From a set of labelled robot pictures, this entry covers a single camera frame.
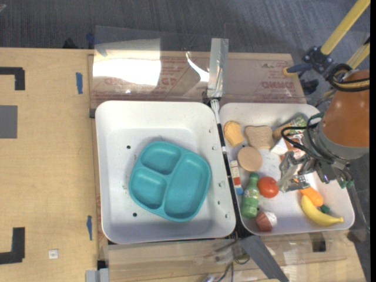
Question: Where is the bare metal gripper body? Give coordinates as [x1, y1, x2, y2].
[302, 127, 351, 185]

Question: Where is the orange carrot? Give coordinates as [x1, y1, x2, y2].
[298, 186, 331, 214]

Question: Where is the red tomato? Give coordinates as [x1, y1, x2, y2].
[257, 176, 280, 199]

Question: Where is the small white carton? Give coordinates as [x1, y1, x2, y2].
[270, 137, 290, 156]

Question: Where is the red and white carton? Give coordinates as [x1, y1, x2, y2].
[283, 136, 307, 162]

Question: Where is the white plastic tray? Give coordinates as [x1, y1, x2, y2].
[219, 102, 355, 237]
[94, 100, 237, 244]

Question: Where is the yellow banana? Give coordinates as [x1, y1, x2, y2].
[300, 194, 345, 227]

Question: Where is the round tan biscuit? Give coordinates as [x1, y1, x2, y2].
[237, 146, 263, 172]

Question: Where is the green bottle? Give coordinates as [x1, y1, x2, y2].
[240, 172, 261, 219]

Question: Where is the tan bread slice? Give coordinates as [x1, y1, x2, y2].
[244, 125, 275, 150]

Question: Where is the green and white packet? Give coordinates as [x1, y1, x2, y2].
[289, 114, 308, 137]

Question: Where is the white orange and blue carton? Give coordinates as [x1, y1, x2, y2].
[229, 159, 244, 196]

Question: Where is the pink and white cupcake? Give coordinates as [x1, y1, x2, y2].
[254, 210, 278, 233]

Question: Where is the yellow shell-shaped biscuit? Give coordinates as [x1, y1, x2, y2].
[223, 120, 245, 147]

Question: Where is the blue divided plate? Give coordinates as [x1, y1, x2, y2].
[128, 140, 212, 223]

